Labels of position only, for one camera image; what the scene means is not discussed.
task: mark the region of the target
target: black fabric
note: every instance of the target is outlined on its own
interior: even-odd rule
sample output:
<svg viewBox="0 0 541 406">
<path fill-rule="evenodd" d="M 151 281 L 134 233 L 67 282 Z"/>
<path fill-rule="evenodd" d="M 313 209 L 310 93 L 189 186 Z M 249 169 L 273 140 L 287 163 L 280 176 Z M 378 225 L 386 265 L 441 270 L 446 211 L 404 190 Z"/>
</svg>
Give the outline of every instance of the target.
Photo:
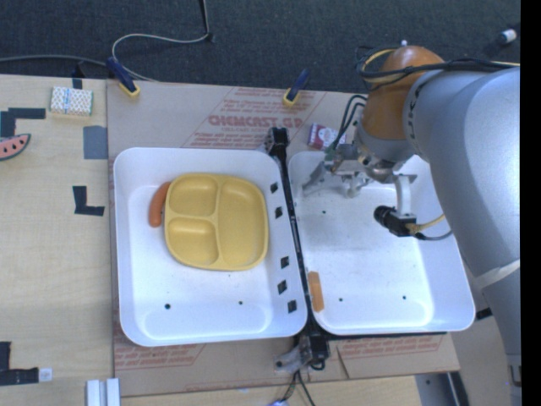
<svg viewBox="0 0 541 406">
<path fill-rule="evenodd" d="M 119 45 L 128 68 L 174 82 L 287 88 L 305 68 L 311 90 L 364 91 L 357 46 L 402 40 L 453 58 L 520 62 L 521 0 L 206 0 L 213 42 L 148 39 Z M 205 32 L 199 0 L 2 0 L 0 58 L 70 54 L 105 62 L 128 33 L 194 39 Z M 0 73 L 69 77 L 73 61 L 0 63 Z M 88 77 L 107 77 L 84 64 Z"/>
</svg>

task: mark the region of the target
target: table surface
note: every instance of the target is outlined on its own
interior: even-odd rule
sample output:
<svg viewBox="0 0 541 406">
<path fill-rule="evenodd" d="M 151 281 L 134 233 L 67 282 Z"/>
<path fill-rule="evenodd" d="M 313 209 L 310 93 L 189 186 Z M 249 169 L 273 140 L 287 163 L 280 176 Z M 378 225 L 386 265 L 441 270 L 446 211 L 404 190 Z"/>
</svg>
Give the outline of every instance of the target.
<svg viewBox="0 0 541 406">
<path fill-rule="evenodd" d="M 0 110 L 48 108 L 53 86 L 71 79 L 0 75 Z M 85 80 L 94 92 L 90 117 L 47 113 L 17 119 L 31 133 L 20 155 L 0 162 L 0 341 L 11 344 L 11 368 L 51 367 L 53 380 L 0 387 L 0 404 L 85 404 L 85 383 L 113 377 L 112 279 L 108 160 L 85 160 L 83 128 L 107 126 L 106 81 Z M 102 217 L 74 214 L 74 186 Z M 311 383 L 318 405 L 419 406 L 414 376 Z M 266 405 L 285 387 L 123 398 L 123 405 Z M 291 406 L 308 404 L 298 388 Z"/>
</svg>

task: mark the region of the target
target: sausage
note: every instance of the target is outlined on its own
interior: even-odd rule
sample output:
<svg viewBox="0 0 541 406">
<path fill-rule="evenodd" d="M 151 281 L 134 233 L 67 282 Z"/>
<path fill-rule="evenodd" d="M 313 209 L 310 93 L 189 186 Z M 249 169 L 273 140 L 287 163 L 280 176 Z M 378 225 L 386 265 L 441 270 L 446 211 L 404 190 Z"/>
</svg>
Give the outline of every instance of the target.
<svg viewBox="0 0 541 406">
<path fill-rule="evenodd" d="M 161 224 L 161 208 L 166 201 L 167 191 L 171 182 L 165 182 L 156 190 L 152 196 L 149 207 L 149 224 L 152 227 L 160 227 Z"/>
</svg>

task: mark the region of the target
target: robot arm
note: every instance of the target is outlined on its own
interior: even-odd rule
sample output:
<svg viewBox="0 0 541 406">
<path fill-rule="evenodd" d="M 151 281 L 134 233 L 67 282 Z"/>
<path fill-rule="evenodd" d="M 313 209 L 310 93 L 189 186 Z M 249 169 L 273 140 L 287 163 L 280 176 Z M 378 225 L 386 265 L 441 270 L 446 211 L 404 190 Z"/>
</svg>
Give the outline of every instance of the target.
<svg viewBox="0 0 541 406">
<path fill-rule="evenodd" d="M 520 67 L 478 69 L 468 61 L 452 68 L 422 47 L 385 52 L 391 55 L 371 78 L 373 89 L 356 128 L 355 173 L 389 183 L 412 155 L 429 163 L 462 258 L 500 330 L 513 404 L 522 404 Z M 427 70 L 414 70 L 421 66 Z M 340 165 L 334 161 L 331 171 Z M 376 210 L 383 225 L 387 213 Z M 392 220 L 389 229 L 407 225 L 399 216 Z"/>
</svg>

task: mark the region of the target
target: cardboard box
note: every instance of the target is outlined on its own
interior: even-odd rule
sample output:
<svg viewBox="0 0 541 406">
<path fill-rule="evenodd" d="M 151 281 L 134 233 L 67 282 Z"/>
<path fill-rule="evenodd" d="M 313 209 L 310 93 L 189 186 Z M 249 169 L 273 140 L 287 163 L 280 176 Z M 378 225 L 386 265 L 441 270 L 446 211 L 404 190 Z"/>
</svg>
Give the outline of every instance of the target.
<svg viewBox="0 0 541 406">
<path fill-rule="evenodd" d="M 272 127 L 288 128 L 288 155 L 309 149 L 312 123 L 337 128 L 350 95 L 303 91 L 291 108 L 283 91 L 213 85 L 140 82 L 136 98 L 107 84 L 113 285 L 116 237 L 112 164 L 130 147 L 259 149 Z M 113 302 L 118 302 L 117 294 Z M 114 321 L 115 377 L 123 396 L 264 387 L 289 383 L 274 358 L 291 350 L 291 338 L 144 348 L 131 343 Z M 330 342 L 325 368 L 308 381 L 342 381 L 458 370 L 449 334 L 370 337 Z"/>
</svg>

